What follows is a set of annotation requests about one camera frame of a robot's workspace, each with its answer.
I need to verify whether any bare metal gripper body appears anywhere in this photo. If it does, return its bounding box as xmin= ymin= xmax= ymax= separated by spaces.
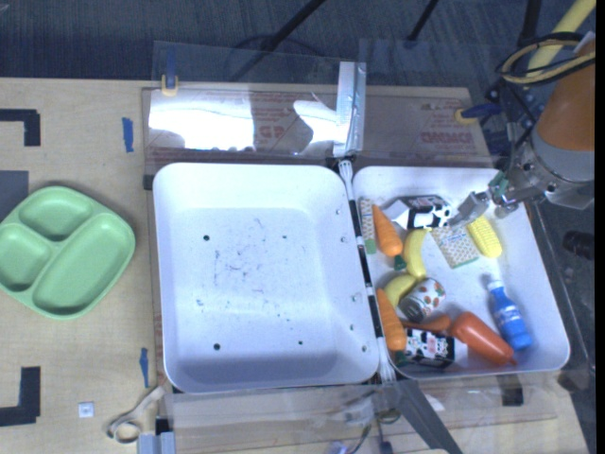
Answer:
xmin=493 ymin=151 xmax=596 ymax=220

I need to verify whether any yellow corn cob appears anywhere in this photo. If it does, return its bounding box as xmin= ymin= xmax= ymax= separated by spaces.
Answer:
xmin=466 ymin=214 xmax=504 ymax=260

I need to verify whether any black and white cow carton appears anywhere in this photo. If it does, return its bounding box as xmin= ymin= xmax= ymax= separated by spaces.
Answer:
xmin=403 ymin=327 xmax=458 ymax=369
xmin=381 ymin=194 xmax=454 ymax=232

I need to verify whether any yellow banana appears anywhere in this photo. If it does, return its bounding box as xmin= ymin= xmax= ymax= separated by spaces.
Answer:
xmin=402 ymin=227 xmax=429 ymax=280
xmin=383 ymin=273 xmax=418 ymax=308

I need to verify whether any white plastic tray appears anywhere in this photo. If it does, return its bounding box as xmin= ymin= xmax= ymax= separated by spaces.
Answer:
xmin=351 ymin=165 xmax=572 ymax=380
xmin=151 ymin=161 xmax=382 ymax=394

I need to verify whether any brown cardboard board red print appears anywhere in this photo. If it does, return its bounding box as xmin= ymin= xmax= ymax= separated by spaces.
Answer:
xmin=141 ymin=85 xmax=559 ymax=426

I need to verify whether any orange carrot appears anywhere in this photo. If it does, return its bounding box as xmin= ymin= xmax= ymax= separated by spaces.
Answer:
xmin=374 ymin=288 xmax=409 ymax=367
xmin=371 ymin=203 xmax=408 ymax=272

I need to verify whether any white can strawberry print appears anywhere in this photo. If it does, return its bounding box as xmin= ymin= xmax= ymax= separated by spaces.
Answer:
xmin=397 ymin=277 xmax=447 ymax=323

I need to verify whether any green and white packet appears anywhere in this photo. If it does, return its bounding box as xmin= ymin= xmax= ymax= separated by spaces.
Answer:
xmin=358 ymin=197 xmax=378 ymax=256

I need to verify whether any blue bottle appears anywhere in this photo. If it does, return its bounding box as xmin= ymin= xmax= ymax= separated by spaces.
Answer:
xmin=486 ymin=278 xmax=534 ymax=352

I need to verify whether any thin black and white rod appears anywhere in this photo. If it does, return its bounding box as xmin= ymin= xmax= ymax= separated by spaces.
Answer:
xmin=337 ymin=158 xmax=396 ymax=383

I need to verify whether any orange sausage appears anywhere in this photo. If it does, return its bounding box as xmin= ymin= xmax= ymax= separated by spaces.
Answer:
xmin=401 ymin=314 xmax=452 ymax=335

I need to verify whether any green divided plate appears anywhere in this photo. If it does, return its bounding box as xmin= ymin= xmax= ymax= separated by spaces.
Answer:
xmin=0 ymin=185 xmax=137 ymax=322

